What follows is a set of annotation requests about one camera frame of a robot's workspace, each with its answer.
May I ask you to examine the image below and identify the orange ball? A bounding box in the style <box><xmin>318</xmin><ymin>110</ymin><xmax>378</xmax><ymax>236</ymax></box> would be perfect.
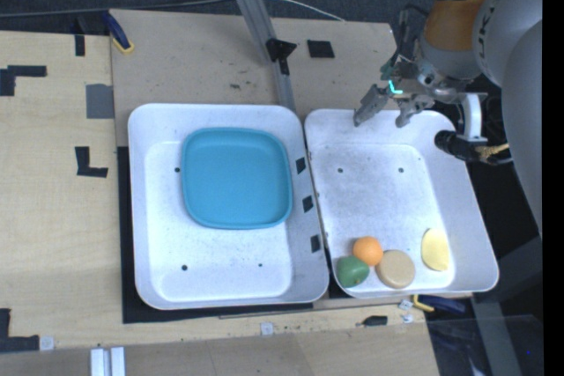
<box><xmin>352</xmin><ymin>235</ymin><xmax>385</xmax><ymax>268</ymax></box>

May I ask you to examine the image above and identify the blue plate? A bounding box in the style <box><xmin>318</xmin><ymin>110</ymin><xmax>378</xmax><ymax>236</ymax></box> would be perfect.
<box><xmin>180</xmin><ymin>126</ymin><xmax>294</xmax><ymax>231</ymax></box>

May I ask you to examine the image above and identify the tan round biscuit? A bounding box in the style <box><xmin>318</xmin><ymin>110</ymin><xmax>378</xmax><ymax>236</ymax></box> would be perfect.
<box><xmin>375</xmin><ymin>249</ymin><xmax>417</xmax><ymax>291</ymax></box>

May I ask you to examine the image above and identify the green toy fruit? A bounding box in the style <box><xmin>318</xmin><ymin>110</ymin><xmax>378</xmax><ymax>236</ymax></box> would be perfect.
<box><xmin>336</xmin><ymin>254</ymin><xmax>371</xmax><ymax>290</ymax></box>

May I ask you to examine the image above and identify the white plastic tray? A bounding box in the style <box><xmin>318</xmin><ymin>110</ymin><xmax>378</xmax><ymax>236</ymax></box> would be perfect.
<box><xmin>303</xmin><ymin>107</ymin><xmax>501</xmax><ymax>300</ymax></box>
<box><xmin>127</xmin><ymin>102</ymin><xmax>331</xmax><ymax>312</ymax></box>

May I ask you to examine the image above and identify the yellow oval toy food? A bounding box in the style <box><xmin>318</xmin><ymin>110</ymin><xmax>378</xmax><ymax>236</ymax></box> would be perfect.
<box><xmin>420</xmin><ymin>226</ymin><xmax>451</xmax><ymax>273</ymax></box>

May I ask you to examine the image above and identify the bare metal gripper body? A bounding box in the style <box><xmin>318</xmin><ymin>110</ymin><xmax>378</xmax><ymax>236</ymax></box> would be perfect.
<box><xmin>382</xmin><ymin>58</ymin><xmax>469</xmax><ymax>106</ymax></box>

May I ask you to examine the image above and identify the black cylinder on white bracket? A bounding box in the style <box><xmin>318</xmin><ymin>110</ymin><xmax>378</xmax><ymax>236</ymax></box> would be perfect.
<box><xmin>434</xmin><ymin>92</ymin><xmax>490</xmax><ymax>165</ymax></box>

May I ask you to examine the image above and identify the pale wood board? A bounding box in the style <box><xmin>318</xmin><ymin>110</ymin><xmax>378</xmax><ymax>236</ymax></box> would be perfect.
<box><xmin>108</xmin><ymin>8</ymin><xmax>442</xmax><ymax>322</ymax></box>

